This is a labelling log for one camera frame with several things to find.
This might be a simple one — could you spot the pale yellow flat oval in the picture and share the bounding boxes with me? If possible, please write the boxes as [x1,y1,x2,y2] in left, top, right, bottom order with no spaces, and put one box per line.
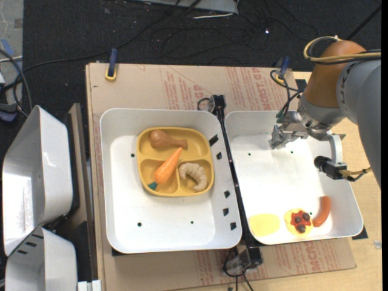
[248,213,281,237]

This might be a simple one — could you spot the brown cardboard board red print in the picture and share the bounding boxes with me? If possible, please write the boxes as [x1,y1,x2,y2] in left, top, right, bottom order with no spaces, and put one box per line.
[85,62,357,291]

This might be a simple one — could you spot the yellow divided plate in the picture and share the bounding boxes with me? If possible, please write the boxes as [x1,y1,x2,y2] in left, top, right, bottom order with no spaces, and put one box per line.
[136,127,215,198]

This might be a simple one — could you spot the yellow pizza slice red topping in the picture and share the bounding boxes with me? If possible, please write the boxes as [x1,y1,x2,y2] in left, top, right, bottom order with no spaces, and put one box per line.
[283,207,314,236]

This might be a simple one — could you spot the black cylinder on white bracket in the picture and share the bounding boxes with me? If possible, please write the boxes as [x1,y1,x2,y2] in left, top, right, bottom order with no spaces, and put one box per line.
[313,133,348,181]

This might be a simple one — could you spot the orange sausage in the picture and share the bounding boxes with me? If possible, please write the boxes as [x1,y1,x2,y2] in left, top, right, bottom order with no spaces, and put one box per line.
[312,195,332,228]

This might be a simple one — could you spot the black block with thin wires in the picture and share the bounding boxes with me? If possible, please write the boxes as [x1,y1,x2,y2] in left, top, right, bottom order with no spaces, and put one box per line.
[207,94,227,113]
[229,247,263,275]

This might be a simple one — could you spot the beige croissant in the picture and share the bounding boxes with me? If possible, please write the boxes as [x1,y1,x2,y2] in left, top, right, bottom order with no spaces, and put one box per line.
[178,161,209,193]

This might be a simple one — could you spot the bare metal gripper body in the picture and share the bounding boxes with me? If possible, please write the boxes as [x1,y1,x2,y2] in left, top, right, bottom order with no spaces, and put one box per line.
[278,110,332,141]

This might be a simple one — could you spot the brown chicken drumstick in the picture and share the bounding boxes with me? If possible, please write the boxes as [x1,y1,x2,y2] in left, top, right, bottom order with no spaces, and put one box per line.
[149,129,189,150]

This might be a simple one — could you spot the orange carrot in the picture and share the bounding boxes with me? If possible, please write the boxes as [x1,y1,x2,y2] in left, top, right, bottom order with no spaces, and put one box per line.
[147,147,184,192]

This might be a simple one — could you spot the white plastic tray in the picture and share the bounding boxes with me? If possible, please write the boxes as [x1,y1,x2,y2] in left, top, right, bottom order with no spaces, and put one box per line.
[99,107,243,255]
[1,104,74,256]
[4,226,79,291]
[224,110,364,246]

